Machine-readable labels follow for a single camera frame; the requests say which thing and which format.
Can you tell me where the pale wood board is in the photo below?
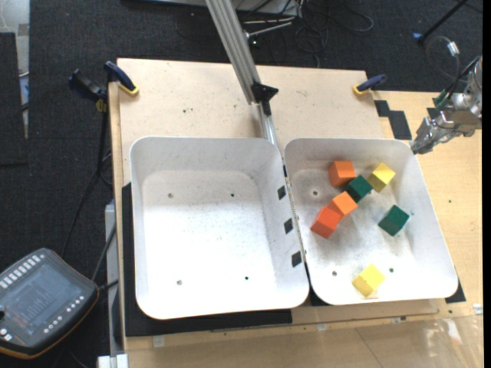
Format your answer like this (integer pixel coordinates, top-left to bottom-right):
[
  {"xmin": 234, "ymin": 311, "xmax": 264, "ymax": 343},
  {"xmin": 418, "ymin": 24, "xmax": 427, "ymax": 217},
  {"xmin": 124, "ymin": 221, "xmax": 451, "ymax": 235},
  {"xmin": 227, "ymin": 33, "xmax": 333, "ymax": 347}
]
[{"xmin": 116, "ymin": 57, "xmax": 440, "ymax": 334}]

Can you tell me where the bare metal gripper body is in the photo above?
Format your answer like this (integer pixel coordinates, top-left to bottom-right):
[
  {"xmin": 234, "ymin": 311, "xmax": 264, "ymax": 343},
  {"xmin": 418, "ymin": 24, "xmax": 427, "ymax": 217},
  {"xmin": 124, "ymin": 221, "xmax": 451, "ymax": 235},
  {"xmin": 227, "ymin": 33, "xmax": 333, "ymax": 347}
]
[{"xmin": 427, "ymin": 56, "xmax": 483, "ymax": 138}]

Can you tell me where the green cube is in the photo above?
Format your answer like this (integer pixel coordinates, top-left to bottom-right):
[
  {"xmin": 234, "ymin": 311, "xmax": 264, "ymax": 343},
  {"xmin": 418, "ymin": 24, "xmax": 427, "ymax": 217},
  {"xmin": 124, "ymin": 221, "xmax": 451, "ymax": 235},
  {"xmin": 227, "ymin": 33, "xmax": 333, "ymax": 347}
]
[
  {"xmin": 344, "ymin": 174, "xmax": 374, "ymax": 203},
  {"xmin": 377, "ymin": 204, "xmax": 410, "ymax": 237}
]

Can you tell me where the orange cube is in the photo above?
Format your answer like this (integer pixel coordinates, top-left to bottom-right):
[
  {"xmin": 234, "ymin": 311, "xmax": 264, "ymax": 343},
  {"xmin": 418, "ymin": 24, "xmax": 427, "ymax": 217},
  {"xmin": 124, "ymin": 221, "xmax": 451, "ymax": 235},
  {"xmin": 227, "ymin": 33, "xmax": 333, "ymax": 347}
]
[
  {"xmin": 328, "ymin": 160, "xmax": 358, "ymax": 189},
  {"xmin": 328, "ymin": 190, "xmax": 359, "ymax": 217},
  {"xmin": 309, "ymin": 205, "xmax": 344, "ymax": 240}
]

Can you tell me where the white plastic tray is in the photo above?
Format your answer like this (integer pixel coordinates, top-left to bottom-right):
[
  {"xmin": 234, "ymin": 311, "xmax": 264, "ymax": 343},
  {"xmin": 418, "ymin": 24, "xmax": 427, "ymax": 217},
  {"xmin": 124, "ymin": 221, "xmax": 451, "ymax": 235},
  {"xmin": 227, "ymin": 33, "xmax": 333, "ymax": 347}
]
[
  {"xmin": 129, "ymin": 135, "xmax": 311, "ymax": 320},
  {"xmin": 283, "ymin": 137, "xmax": 460, "ymax": 307}
]

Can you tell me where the thin black and white rod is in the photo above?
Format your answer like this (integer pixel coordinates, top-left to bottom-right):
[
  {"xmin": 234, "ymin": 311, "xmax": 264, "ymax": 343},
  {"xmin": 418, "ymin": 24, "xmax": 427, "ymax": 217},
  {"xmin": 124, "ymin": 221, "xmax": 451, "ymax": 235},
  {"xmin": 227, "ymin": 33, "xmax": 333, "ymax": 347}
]
[{"xmin": 259, "ymin": 103, "xmax": 308, "ymax": 265}]

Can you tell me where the yellow cube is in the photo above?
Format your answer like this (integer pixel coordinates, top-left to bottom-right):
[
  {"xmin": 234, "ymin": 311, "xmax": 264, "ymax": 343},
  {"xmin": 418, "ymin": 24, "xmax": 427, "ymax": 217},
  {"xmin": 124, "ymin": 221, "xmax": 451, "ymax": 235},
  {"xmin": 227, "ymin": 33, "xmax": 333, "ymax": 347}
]
[
  {"xmin": 367, "ymin": 162, "xmax": 397, "ymax": 193},
  {"xmin": 351, "ymin": 264, "xmax": 386, "ymax": 297}
]

